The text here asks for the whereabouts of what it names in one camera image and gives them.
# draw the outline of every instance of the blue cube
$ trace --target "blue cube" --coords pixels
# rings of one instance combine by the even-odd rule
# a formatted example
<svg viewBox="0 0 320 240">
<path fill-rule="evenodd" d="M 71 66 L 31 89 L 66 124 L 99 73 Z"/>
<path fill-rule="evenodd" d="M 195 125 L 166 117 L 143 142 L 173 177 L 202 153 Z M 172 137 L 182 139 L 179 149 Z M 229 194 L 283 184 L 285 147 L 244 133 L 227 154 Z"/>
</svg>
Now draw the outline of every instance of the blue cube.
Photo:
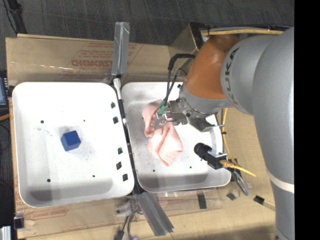
<svg viewBox="0 0 320 240">
<path fill-rule="evenodd" d="M 65 151 L 77 149 L 81 143 L 81 140 L 76 130 L 66 132 L 61 137 L 61 143 Z"/>
</svg>

